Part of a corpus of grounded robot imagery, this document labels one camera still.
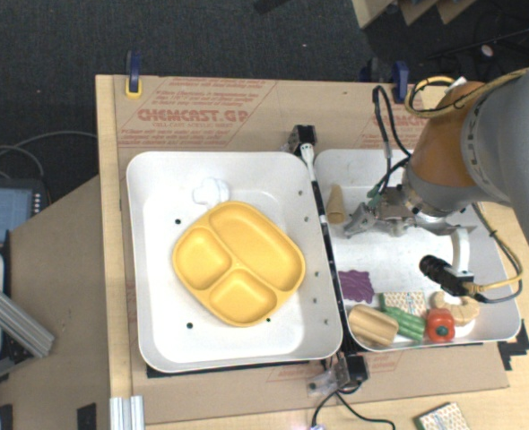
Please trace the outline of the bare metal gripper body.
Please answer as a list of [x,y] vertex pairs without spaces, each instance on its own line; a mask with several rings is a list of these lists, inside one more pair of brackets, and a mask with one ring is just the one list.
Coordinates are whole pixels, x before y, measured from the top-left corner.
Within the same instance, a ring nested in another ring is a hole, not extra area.
[[449,236],[463,228],[468,233],[476,229],[470,225],[453,225],[447,220],[454,211],[442,211],[425,202],[411,187],[387,187],[371,200],[371,210],[377,220],[391,225],[391,234],[400,236],[409,227],[423,228],[436,236]]

